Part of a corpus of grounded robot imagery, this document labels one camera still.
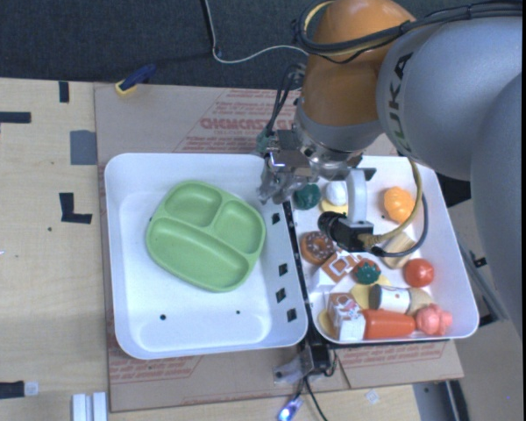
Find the blue clamp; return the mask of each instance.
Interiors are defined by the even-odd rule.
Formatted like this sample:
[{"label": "blue clamp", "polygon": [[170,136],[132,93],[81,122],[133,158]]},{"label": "blue clamp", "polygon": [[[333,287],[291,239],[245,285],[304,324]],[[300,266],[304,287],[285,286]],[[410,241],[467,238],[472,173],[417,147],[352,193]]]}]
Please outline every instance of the blue clamp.
[{"label": "blue clamp", "polygon": [[148,82],[155,72],[156,66],[154,64],[148,64],[147,66],[139,68],[123,81],[115,84],[115,90],[120,96],[126,96],[136,89],[137,84]]}]

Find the white toy egg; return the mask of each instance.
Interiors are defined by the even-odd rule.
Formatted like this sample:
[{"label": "white toy egg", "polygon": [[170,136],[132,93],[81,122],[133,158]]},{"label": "white toy egg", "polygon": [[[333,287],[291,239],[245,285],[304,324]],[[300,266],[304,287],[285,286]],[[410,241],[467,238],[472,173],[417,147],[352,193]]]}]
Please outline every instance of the white toy egg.
[{"label": "white toy egg", "polygon": [[325,186],[325,199],[334,206],[347,204],[347,185],[345,181],[331,181]]}]

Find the toy carrot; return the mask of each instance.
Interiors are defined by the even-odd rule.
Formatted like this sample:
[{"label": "toy carrot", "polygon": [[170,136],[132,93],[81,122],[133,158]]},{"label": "toy carrot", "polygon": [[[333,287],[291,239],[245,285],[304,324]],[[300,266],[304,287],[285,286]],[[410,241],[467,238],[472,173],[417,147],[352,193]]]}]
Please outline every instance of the toy carrot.
[{"label": "toy carrot", "polygon": [[405,337],[416,329],[413,317],[383,309],[364,309],[365,339]]}]

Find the brown toy food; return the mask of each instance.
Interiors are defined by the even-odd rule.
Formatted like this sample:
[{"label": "brown toy food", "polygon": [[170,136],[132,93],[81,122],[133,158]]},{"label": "brown toy food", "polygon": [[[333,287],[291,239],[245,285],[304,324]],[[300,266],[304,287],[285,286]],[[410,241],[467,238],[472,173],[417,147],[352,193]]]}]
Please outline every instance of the brown toy food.
[{"label": "brown toy food", "polygon": [[323,265],[335,251],[333,240],[321,231],[306,232],[300,240],[302,257],[314,265]]}]

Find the wooden table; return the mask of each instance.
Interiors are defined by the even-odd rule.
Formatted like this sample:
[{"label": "wooden table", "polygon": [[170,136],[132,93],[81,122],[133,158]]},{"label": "wooden table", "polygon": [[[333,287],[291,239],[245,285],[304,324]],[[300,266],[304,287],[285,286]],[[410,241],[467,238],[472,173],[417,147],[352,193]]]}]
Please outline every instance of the wooden table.
[{"label": "wooden table", "polygon": [[[39,393],[0,400],[0,420],[69,420],[71,396],[108,392],[97,167],[71,165],[70,133],[95,130],[93,83],[0,79],[0,111],[29,124],[0,125],[0,382],[37,382]],[[60,193],[90,224],[61,221]],[[411,385],[317,395],[330,421],[419,420]],[[310,398],[296,419],[320,419]],[[109,420],[276,419],[285,398],[109,415]]]}]

